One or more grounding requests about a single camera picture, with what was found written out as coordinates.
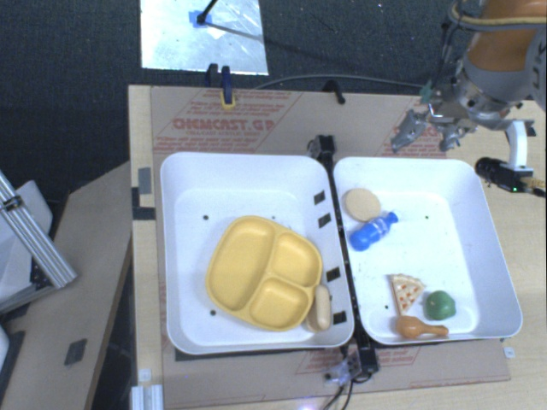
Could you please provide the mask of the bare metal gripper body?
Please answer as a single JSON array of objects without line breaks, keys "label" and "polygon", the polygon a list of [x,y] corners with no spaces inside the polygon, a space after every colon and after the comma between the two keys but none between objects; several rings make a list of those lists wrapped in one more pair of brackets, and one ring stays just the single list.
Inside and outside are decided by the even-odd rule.
[{"label": "bare metal gripper body", "polygon": [[491,131],[509,126],[509,112],[522,103],[521,98],[498,99],[481,90],[467,78],[450,81],[429,80],[427,121],[437,128],[464,129],[471,132],[477,126]]}]

